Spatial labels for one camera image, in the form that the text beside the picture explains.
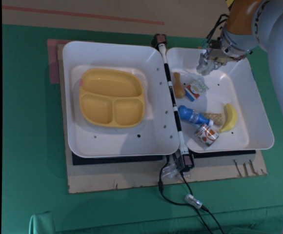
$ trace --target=green tablecloth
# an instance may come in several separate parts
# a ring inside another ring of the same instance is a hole
[[[50,84],[47,40],[149,46],[152,38],[153,35],[2,26],[1,233],[27,234],[32,227],[31,217],[35,223],[35,217],[47,211],[50,214],[46,222],[50,221],[50,230],[58,234],[207,233],[193,209],[164,201],[157,187],[78,195],[67,192],[60,87]],[[197,48],[202,41],[167,38],[168,48]],[[276,234],[283,225],[283,117],[272,87],[267,54],[257,47],[248,59],[275,137],[274,146],[263,151],[268,175],[190,186],[226,233]],[[182,184],[164,189],[167,197],[179,202],[188,193]],[[204,217],[216,229],[214,221]]]

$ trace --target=blue bottle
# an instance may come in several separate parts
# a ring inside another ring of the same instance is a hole
[[[201,125],[204,123],[210,127],[213,125],[213,120],[207,119],[201,113],[193,109],[187,108],[183,105],[179,106],[179,114],[181,119],[187,120],[197,125]]]

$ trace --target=banana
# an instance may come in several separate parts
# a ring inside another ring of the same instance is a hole
[[[220,133],[233,129],[237,123],[237,111],[234,106],[230,103],[227,103],[225,105],[225,109],[227,118],[224,126],[220,129]]]

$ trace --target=can with strawberry label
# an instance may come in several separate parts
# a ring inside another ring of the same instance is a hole
[[[219,135],[205,123],[196,130],[195,135],[207,146],[212,145],[219,137]]]

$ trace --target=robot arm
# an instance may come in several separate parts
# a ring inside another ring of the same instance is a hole
[[[283,113],[283,0],[235,0],[218,40],[209,42],[198,73],[244,59],[259,45],[268,54],[271,79]]]

